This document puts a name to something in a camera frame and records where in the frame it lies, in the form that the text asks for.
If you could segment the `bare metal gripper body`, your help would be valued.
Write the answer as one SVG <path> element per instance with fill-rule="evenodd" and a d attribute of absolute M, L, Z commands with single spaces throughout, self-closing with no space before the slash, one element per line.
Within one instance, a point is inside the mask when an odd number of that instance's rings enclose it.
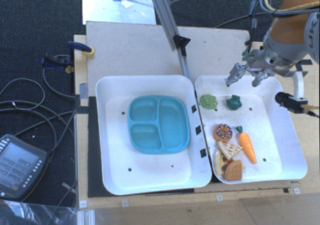
<path fill-rule="evenodd" d="M 272 50 L 254 49 L 249 53 L 246 62 L 246 69 L 250 73 L 262 73 L 268 76 L 277 74 L 282 77 L 291 77 L 295 73 L 294 70 L 290 70 L 295 63 Z"/>

